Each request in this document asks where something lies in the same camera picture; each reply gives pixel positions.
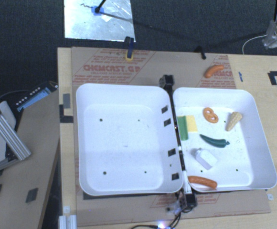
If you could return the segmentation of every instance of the pretzel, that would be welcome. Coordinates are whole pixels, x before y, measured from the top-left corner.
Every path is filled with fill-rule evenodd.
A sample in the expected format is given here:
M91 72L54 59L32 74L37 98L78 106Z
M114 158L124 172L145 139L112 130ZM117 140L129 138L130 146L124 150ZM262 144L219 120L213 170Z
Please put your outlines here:
M203 116L208 122L217 123L218 116L214 113L213 109L207 107L203 110Z

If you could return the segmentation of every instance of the zucchini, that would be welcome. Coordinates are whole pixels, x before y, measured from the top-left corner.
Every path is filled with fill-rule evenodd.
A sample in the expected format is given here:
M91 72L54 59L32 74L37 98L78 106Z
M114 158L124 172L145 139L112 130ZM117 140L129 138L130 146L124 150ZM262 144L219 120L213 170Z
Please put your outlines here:
M226 145L229 145L230 143L226 141L225 139L213 139L208 136L200 134L200 137L207 142L208 144L214 146L214 147L225 147Z

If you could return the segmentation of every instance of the metal profile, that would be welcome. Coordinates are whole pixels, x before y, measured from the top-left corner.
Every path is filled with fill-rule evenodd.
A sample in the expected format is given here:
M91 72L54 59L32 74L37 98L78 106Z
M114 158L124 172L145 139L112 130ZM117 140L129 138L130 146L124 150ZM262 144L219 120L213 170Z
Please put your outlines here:
M11 148L18 160L24 160L29 155L31 155L30 150L26 145L19 139L16 132L8 124L5 117L0 113L0 134L7 142L8 146Z

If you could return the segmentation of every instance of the white cable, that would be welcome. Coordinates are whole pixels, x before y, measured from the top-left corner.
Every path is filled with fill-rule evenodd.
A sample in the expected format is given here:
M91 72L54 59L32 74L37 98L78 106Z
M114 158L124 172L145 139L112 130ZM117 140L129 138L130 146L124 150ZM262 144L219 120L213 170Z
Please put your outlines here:
M243 48L242 48L243 54L245 54L245 53L244 53L244 47L245 47L245 45L246 45L248 42L250 42L250 41L253 40L253 39L261 38L261 37L265 37L265 36L267 36L267 35L256 36L256 37L254 37L254 38L251 38L251 39L247 40L247 41L243 44Z

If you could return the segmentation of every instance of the white tray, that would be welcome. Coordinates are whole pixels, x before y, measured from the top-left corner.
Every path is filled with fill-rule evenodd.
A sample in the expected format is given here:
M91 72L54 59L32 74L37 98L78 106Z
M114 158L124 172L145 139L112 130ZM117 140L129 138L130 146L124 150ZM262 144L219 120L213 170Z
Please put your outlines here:
M89 83L78 88L76 101L79 182L85 193L180 190L176 133L163 89Z
M253 96L244 90L179 88L173 95L176 115L193 115L198 132L190 132L182 141L184 162L189 176L201 176L215 180L217 189L191 184L200 192L234 191L272 188L277 174L267 145L264 130ZM218 115L216 124L209 123L203 109L210 107ZM229 115L237 111L243 118L227 132ZM217 148L203 141L199 134L230 142L225 148ZM209 170L193 156L198 148L208 150L218 162Z

